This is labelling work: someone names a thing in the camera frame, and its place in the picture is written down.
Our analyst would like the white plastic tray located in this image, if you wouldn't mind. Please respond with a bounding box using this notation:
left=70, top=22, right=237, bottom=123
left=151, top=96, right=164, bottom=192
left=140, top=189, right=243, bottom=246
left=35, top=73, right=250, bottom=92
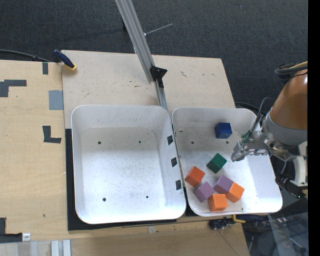
left=70, top=104, right=187, bottom=225
left=171, top=106, right=284, bottom=218

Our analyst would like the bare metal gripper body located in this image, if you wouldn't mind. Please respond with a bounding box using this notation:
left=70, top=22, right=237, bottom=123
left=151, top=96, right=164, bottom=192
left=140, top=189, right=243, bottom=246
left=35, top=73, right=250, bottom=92
left=246, top=128, right=309, bottom=162

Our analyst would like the orange cube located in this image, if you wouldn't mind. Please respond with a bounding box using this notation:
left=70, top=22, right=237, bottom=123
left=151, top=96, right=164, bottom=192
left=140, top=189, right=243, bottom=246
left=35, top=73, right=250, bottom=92
left=207, top=193, right=229, bottom=212
left=184, top=165, right=206, bottom=188
left=225, top=182, right=245, bottom=204

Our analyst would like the pale wood board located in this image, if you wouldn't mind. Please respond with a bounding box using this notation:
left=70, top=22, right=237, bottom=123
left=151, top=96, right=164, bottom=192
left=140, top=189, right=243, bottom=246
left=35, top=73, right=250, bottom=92
left=61, top=49, right=247, bottom=236

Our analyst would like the purple cube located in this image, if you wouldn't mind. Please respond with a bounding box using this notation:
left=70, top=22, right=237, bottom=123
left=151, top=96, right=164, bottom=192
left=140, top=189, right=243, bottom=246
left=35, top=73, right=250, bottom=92
left=192, top=181, right=216, bottom=203
left=212, top=174, right=234, bottom=195

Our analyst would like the green cube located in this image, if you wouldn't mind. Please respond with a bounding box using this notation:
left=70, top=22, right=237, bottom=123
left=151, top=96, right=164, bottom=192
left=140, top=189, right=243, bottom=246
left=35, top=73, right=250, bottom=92
left=206, top=152, right=228, bottom=174

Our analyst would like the blue cube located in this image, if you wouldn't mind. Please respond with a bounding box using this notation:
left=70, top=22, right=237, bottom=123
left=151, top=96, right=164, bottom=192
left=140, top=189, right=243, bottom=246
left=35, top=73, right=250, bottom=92
left=214, top=122, right=233, bottom=140

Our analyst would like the black cylinder on white bracket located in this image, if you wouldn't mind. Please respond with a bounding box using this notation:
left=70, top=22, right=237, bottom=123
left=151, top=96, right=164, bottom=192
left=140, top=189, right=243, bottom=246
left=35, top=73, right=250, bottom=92
left=275, top=152, right=309, bottom=200

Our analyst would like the black block with thin wires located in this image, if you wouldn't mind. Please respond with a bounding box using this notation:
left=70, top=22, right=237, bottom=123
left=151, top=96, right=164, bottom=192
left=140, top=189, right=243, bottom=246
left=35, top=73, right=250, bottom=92
left=208, top=217, right=230, bottom=231

